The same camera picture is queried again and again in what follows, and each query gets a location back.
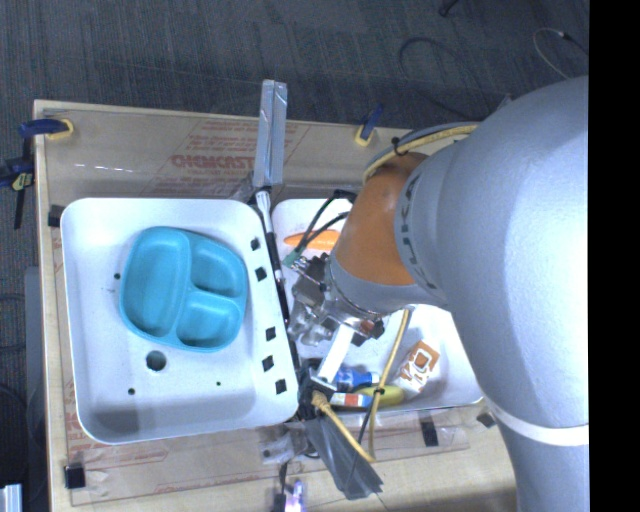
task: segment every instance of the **white surface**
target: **white surface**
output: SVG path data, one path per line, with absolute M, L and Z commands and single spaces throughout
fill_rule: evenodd
M 122 322 L 114 275 L 151 226 L 209 236 L 245 262 L 247 311 L 229 346 L 182 350 L 141 338 Z M 117 444 L 275 424 L 295 413 L 297 381 L 261 222 L 251 208 L 228 200 L 81 199 L 65 209 L 61 228 L 78 418 L 89 435 Z M 253 239 L 260 244 L 255 251 Z M 259 267 L 267 270 L 262 281 Z M 267 341 L 269 327 L 276 338 Z M 167 359 L 159 372 L 146 365 L 152 350 Z M 268 356 L 274 366 L 265 372 Z M 287 391 L 276 395 L 280 379 Z
M 323 202 L 322 199 L 291 199 L 283 201 L 275 208 L 272 218 L 281 259 L 293 249 L 285 244 L 284 240 L 288 236 L 304 232 Z M 350 207 L 350 203 L 346 200 L 334 201 L 320 217 L 316 227 L 322 226 L 339 213 L 348 211 Z M 332 228 L 339 231 L 343 225 L 344 222 L 338 222 Z M 312 249 L 308 249 L 304 253 L 308 258 L 321 254 L 321 251 Z M 283 269 L 283 272 L 287 280 L 286 290 L 291 305 L 293 302 L 291 286 L 297 280 L 298 274 L 288 268 Z M 361 347 L 352 345 L 344 364 L 361 370 L 381 373 L 398 332 L 401 318 L 401 311 L 391 315 L 386 321 L 385 333 L 379 339 L 368 340 Z M 385 408 L 385 411 L 454 407 L 472 404 L 480 400 L 482 391 L 462 347 L 451 314 L 434 306 L 416 306 L 391 368 L 390 380 L 395 376 L 405 355 L 421 339 L 440 352 L 440 359 L 420 395 L 400 405 Z M 298 352 L 301 358 L 324 357 L 331 346 L 330 344 L 330 340 L 320 343 L 317 347 L 299 343 Z

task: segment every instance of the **hole in sink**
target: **hole in sink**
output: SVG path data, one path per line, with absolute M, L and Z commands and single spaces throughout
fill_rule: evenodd
M 149 368 L 149 370 L 159 372 L 165 366 L 167 366 L 167 358 L 162 352 L 159 350 L 152 350 L 147 354 L 147 368 Z

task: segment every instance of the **cable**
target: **cable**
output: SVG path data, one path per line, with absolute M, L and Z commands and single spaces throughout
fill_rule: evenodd
M 329 226 L 331 226 L 331 224 L 323 226 L 322 228 L 320 228 L 320 230 L 318 232 L 316 232 L 314 234 L 314 236 L 309 238 L 309 235 L 311 234 L 311 231 L 313 230 L 313 227 L 316 225 L 316 222 L 318 222 L 318 220 L 320 219 L 320 217 L 322 216 L 324 211 L 334 201 L 334 199 L 347 199 L 351 204 L 353 204 L 353 202 L 355 201 L 356 196 L 357 196 L 357 194 L 355 194 L 353 192 L 349 192 L 348 190 L 340 190 L 340 189 L 334 190 L 333 194 L 331 195 L 331 197 L 329 197 L 324 203 L 322 203 L 322 206 L 320 207 L 320 209 L 313 216 L 313 219 L 311 219 L 311 222 L 309 223 L 309 226 L 307 227 L 306 231 L 302 235 L 302 238 L 300 238 L 300 242 L 298 242 L 298 245 L 296 245 L 296 248 L 294 249 L 294 251 L 295 252 L 304 251 L 306 246 L 309 245 L 309 243 L 312 240 L 315 240 L 315 237 L 317 237 L 322 231 L 326 230 Z
M 329 417 L 329 419 L 331 419 L 331 421 L 333 421 L 336 427 L 338 427 L 338 430 L 340 431 L 340 433 L 345 437 L 345 439 L 349 442 L 349 444 L 354 448 L 356 452 L 358 452 L 358 454 L 364 460 L 366 460 L 369 463 L 375 462 L 376 460 L 371 455 L 369 455 L 366 451 L 364 451 L 364 448 L 362 448 L 362 446 L 358 444 L 358 441 L 356 441 L 353 438 L 353 436 L 351 435 L 351 432 L 349 432 L 347 427 L 344 426 L 344 423 L 342 423 L 340 418 L 338 418 L 338 415 L 331 408 L 331 405 L 329 404 L 327 397 L 318 390 L 314 390 L 312 396 L 313 397 L 311 399 L 311 405 L 320 409 L 320 411 L 322 411 L 326 416 Z
M 412 309 L 407 308 L 402 314 L 402 321 L 400 322 L 400 327 L 398 328 L 398 334 L 396 334 L 396 339 L 393 341 L 393 346 L 391 347 L 391 353 L 389 354 L 389 358 L 387 359 L 387 364 L 382 371 L 382 375 L 380 375 L 380 383 L 378 384 L 378 389 L 373 394 L 371 418 L 369 419 L 369 453 L 372 457 L 375 457 L 375 450 L 373 449 L 373 435 L 376 427 L 376 413 L 378 412 L 380 396 L 382 393 L 384 393 L 384 385 L 387 382 L 387 377 L 389 376 L 389 372 L 391 371 L 393 360 L 396 358 L 396 353 L 398 352 L 398 347 L 400 347 L 402 337 L 404 336 L 404 333 L 407 330 L 407 326 L 409 325 L 412 311 Z
M 411 139 L 409 141 L 403 141 L 401 139 L 396 146 L 391 146 L 387 148 L 383 153 L 369 163 L 367 168 L 364 171 L 364 175 L 362 178 L 363 182 L 366 182 L 377 170 L 379 167 L 387 163 L 394 156 L 396 156 L 396 151 L 404 152 L 410 151 L 412 149 L 419 148 L 421 146 L 425 146 L 426 144 L 431 144 L 432 142 L 436 142 L 438 140 L 446 139 L 447 137 L 453 137 L 454 135 L 466 135 L 471 133 L 478 127 L 477 124 L 463 124 L 460 126 L 455 126 L 453 128 L 447 128 L 444 130 L 436 131 L 434 133 L 430 133 L 424 137 L 419 137 L 416 139 Z
M 538 46 L 538 34 L 540 32 L 551 32 L 552 34 L 556 34 L 558 37 L 560 37 L 561 39 L 564 39 L 565 41 L 569 41 L 570 43 L 573 43 L 574 45 L 576 45 L 581 51 L 582 53 L 584 53 L 587 57 L 589 57 L 589 52 L 580 44 L 578 43 L 578 41 L 576 41 L 573 37 L 571 37 L 569 34 L 567 34 L 566 32 L 563 32 L 562 30 L 558 30 L 555 28 L 551 28 L 551 27 L 542 27 L 539 28 L 538 30 L 536 30 L 533 33 L 533 46 L 536 49 L 536 52 L 538 53 L 538 55 L 542 58 L 542 60 L 551 68 L 553 69 L 556 73 L 558 73 L 562 78 L 564 79 L 569 79 L 571 78 L 569 75 L 563 73 L 560 69 L 558 69 L 556 66 L 554 66 L 551 61 L 547 58 L 547 56 L 542 53 L 542 50 L 540 49 L 540 47 Z
M 412 45 L 414 45 L 416 43 L 427 43 L 427 44 L 431 45 L 432 47 L 437 48 L 437 49 L 445 52 L 449 56 L 453 57 L 453 59 L 458 63 L 458 65 L 460 65 L 460 69 L 465 70 L 467 75 L 472 78 L 472 81 L 475 82 L 475 85 L 477 86 L 477 90 L 480 91 L 480 93 L 482 94 L 482 99 L 484 100 L 485 106 L 486 106 L 487 111 L 488 111 L 487 116 L 491 113 L 491 108 L 489 107 L 489 103 L 487 102 L 487 99 L 486 99 L 486 97 L 484 95 L 484 91 L 482 90 L 482 86 L 480 85 L 480 82 L 478 81 L 476 76 L 467 67 L 464 59 L 462 57 L 460 57 L 459 55 L 457 55 L 452 50 L 450 50 L 449 48 L 447 48 L 446 46 L 444 46 L 443 44 L 439 43 L 438 41 L 436 41 L 434 39 L 431 39 L 430 37 L 424 37 L 424 36 L 410 37 L 404 43 L 402 43 L 402 46 L 400 46 L 400 49 L 398 50 L 398 65 L 400 67 L 400 71 L 402 72 L 402 76 L 405 78 L 405 80 L 411 81 L 413 79 L 411 77 L 409 77 L 409 74 L 407 73 L 407 70 L 404 67 L 404 53 L 406 52 L 407 48 L 409 48 L 410 46 L 412 46 Z M 455 114 L 455 115 L 457 115 L 457 116 L 459 116 L 462 119 L 465 119 L 467 121 L 473 119 L 473 117 L 469 116 L 468 114 L 465 114 L 464 112 L 460 112 L 459 110 L 456 110 L 456 109 L 444 104 L 443 102 L 437 100 L 436 98 L 434 98 L 432 95 L 430 95 L 428 93 L 421 92 L 419 89 L 416 89 L 416 92 L 420 96 L 425 98 L 427 101 L 429 101 L 429 102 L 433 103 L 434 105 L 442 108 L 443 110 L 446 110 L 447 112 Z
M 280 466 L 280 470 L 278 471 L 278 477 L 280 479 L 280 494 L 284 494 L 284 491 L 287 487 L 287 469 L 289 468 L 289 462 L 285 462 L 282 466 Z
M 300 242 L 298 242 L 298 245 L 296 245 L 296 248 L 294 249 L 294 251 L 302 252 L 304 250 L 304 248 L 308 245 L 309 242 L 307 241 L 307 237 L 309 236 L 309 234 L 313 230 L 313 226 L 316 225 L 316 222 L 318 222 L 318 219 L 320 218 L 320 216 L 324 213 L 324 211 L 333 202 L 334 199 L 335 199 L 335 196 L 331 196 L 324 203 L 322 203 L 322 206 L 316 212 L 316 214 L 313 216 L 313 219 L 311 219 L 311 222 L 309 223 L 309 226 L 307 227 L 307 230 L 302 235 L 302 238 L 300 239 Z
M 360 427 L 360 433 L 358 434 L 358 444 L 362 446 L 362 438 L 364 437 L 364 433 L 367 431 L 367 423 L 369 422 L 369 418 L 371 417 L 371 408 L 373 407 L 373 400 L 367 407 L 367 412 L 364 415 L 364 419 L 362 420 L 362 426 Z M 351 483 L 351 479 L 353 478 L 353 474 L 356 471 L 356 464 L 358 463 L 358 456 L 356 454 L 353 455 L 353 462 L 351 463 L 351 471 L 349 471 L 349 477 L 347 478 L 347 483 L 345 484 L 345 489 L 349 487 Z
M 327 222 L 324 226 L 322 226 L 320 229 L 316 230 L 313 232 L 313 235 L 311 235 L 306 243 L 305 243 L 305 247 L 307 245 L 309 245 L 311 242 L 313 242 L 316 238 L 318 238 L 322 233 L 324 233 L 327 229 L 329 229 L 331 226 L 333 226 L 336 222 L 340 222 L 343 219 L 346 219 L 349 216 L 349 212 L 342 212 L 341 214 L 335 216 L 333 219 L 331 219 L 329 222 Z
M 372 405 L 369 409 L 369 412 L 365 416 L 363 420 L 363 425 L 360 428 L 360 434 L 358 435 L 358 440 L 354 439 L 351 432 L 344 426 L 344 423 L 338 418 L 338 415 L 331 408 L 331 404 L 327 400 L 327 397 L 324 393 L 321 393 L 318 390 L 314 390 L 311 398 L 311 405 L 317 407 L 322 411 L 326 416 L 328 416 L 331 421 L 338 427 L 338 430 L 342 433 L 345 439 L 349 442 L 349 444 L 355 449 L 355 451 L 367 462 L 370 464 L 375 462 L 376 459 L 373 450 L 373 435 L 375 432 L 375 417 L 376 412 L 378 410 L 378 404 L 380 402 L 380 394 L 384 393 L 384 384 L 387 381 L 387 377 L 389 376 L 389 372 L 391 371 L 391 366 L 393 364 L 393 360 L 396 357 L 396 353 L 398 352 L 398 347 L 400 346 L 400 341 L 402 341 L 402 337 L 404 336 L 405 331 L 407 330 L 407 325 L 409 324 L 409 319 L 411 318 L 412 309 L 405 309 L 404 314 L 402 315 L 402 321 L 400 322 L 400 327 L 398 328 L 398 333 L 396 334 L 396 338 L 393 341 L 393 346 L 391 347 L 391 352 L 389 353 L 389 358 L 387 359 L 387 363 L 382 371 L 382 375 L 380 376 L 380 383 L 378 384 L 379 392 L 374 393 L 374 398 Z M 369 421 L 369 453 L 367 453 L 360 441 L 364 436 L 364 430 L 366 429 L 366 422 Z

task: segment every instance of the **blue plate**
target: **blue plate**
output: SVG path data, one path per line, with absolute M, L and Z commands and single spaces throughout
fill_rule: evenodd
M 166 227 L 146 229 L 134 242 L 120 315 L 139 336 L 186 350 L 220 350 L 237 337 L 246 303 L 246 267 L 221 243 Z

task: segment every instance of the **bottle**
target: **bottle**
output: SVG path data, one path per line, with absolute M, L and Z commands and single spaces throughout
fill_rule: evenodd
M 378 382 L 380 376 L 377 373 L 359 372 L 346 366 L 341 366 L 336 374 L 336 386 L 342 393 L 349 393 L 361 386 L 375 386 Z
M 356 393 L 340 393 L 339 391 L 331 396 L 329 403 L 337 407 L 349 407 L 366 409 L 371 405 L 373 398 Z

